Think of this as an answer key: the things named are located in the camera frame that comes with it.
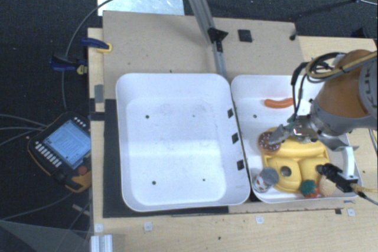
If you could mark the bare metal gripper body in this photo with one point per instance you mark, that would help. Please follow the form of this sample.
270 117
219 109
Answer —
304 130

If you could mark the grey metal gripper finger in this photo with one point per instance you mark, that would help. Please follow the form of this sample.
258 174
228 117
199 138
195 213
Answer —
278 134

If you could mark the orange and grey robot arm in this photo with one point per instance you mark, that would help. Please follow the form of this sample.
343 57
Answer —
342 91

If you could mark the brown sprinkled doughnut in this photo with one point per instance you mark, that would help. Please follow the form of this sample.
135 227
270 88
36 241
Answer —
265 146

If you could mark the yellow divided plate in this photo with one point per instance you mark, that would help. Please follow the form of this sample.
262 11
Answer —
295 156

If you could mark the orange sausage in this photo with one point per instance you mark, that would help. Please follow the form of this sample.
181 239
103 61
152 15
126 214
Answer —
277 103

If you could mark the white plastic tray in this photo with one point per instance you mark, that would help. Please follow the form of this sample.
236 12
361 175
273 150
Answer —
251 109
177 141

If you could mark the small can with grey lid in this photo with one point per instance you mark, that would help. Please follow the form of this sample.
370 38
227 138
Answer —
267 177

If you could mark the red strawberry with green leaves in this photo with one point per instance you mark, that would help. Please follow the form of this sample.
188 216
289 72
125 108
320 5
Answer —
309 189

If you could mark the beige bread roll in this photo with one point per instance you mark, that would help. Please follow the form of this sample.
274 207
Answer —
326 188

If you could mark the brown cardboard board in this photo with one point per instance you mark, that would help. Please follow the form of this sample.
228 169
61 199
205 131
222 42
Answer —
165 44

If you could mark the black cylinder on white bracket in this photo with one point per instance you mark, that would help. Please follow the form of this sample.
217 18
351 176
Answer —
336 175

